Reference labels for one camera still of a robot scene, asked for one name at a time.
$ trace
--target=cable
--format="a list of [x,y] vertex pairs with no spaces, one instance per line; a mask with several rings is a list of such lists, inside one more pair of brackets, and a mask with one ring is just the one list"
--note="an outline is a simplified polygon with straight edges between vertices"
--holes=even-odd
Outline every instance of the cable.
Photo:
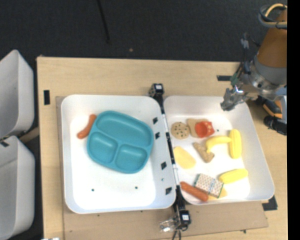
[[259,9],[259,14],[258,14],[258,20],[260,23],[267,27],[267,28],[277,28],[277,29],[287,29],[288,27],[288,22],[287,21],[275,21],[271,18],[269,18],[269,14],[273,10],[287,10],[288,6],[284,5],[282,3],[275,3],[271,6],[269,5],[264,5]]

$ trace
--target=table surface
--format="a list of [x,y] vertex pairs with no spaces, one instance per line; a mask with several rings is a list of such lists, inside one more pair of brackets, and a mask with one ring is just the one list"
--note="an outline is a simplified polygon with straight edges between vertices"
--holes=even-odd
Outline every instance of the table surface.
[[[37,58],[37,92],[42,181],[43,236],[72,239],[171,239],[159,222],[172,209],[75,214],[65,205],[59,155],[56,98],[71,94],[146,95],[153,83],[165,96],[223,96],[237,62]],[[49,91],[49,101],[44,93]],[[259,201],[232,205],[187,205],[192,224],[186,240],[288,239],[287,137],[267,129],[264,109],[247,102],[273,182],[277,210],[265,211]]]

